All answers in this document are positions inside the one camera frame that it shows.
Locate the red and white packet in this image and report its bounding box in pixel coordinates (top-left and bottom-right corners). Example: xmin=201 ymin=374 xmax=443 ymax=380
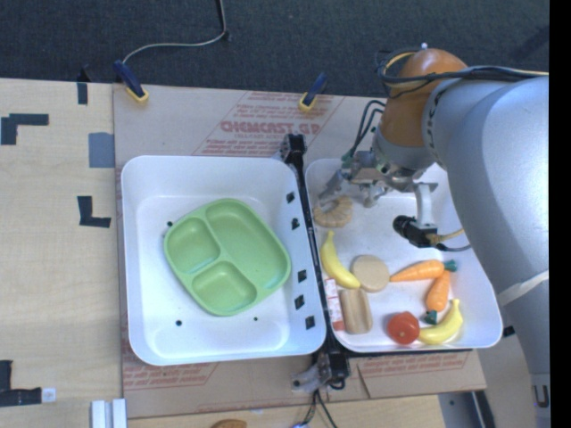
xmin=323 ymin=276 xmax=347 ymax=333

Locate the thin black rod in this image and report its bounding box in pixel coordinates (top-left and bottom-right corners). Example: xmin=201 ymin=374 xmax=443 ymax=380
xmin=292 ymin=149 xmax=339 ymax=357

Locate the red tomato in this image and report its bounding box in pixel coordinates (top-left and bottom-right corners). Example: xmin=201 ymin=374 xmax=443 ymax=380
xmin=385 ymin=310 xmax=421 ymax=346

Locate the black cylinder on white bracket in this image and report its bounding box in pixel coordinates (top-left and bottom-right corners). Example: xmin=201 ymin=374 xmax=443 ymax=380
xmin=392 ymin=181 xmax=441 ymax=250

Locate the brown cardboard board red print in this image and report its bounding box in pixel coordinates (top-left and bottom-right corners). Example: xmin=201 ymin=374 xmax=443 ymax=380
xmin=112 ymin=82 xmax=488 ymax=419

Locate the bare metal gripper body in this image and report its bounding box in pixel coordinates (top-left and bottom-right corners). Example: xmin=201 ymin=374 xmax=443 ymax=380
xmin=346 ymin=150 xmax=430 ymax=196

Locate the white plastic tray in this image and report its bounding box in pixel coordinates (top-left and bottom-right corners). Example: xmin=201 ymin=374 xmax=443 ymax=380
xmin=120 ymin=154 xmax=328 ymax=367
xmin=304 ymin=157 xmax=505 ymax=354

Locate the yellow banana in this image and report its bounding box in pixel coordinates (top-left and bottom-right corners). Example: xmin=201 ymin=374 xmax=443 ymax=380
xmin=319 ymin=230 xmax=362 ymax=291
xmin=418 ymin=298 xmax=465 ymax=347

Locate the tan ring biscuit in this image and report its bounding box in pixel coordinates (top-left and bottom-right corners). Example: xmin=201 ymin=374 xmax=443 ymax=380
xmin=311 ymin=194 xmax=355 ymax=229

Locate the orange carrot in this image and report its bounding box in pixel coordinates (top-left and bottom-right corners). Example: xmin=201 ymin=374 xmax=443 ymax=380
xmin=389 ymin=259 xmax=459 ymax=284
xmin=423 ymin=269 xmax=453 ymax=326

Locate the tan bread bun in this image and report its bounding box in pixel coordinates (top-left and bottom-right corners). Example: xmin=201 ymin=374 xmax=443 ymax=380
xmin=338 ymin=287 xmax=375 ymax=335

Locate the green divided plate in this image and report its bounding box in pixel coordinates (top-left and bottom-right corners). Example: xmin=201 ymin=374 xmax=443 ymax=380
xmin=162 ymin=197 xmax=293 ymax=317

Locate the black block with thin wires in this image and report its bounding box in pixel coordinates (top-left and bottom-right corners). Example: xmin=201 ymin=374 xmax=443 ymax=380
xmin=310 ymin=350 xmax=352 ymax=386
xmin=277 ymin=132 xmax=309 ymax=165

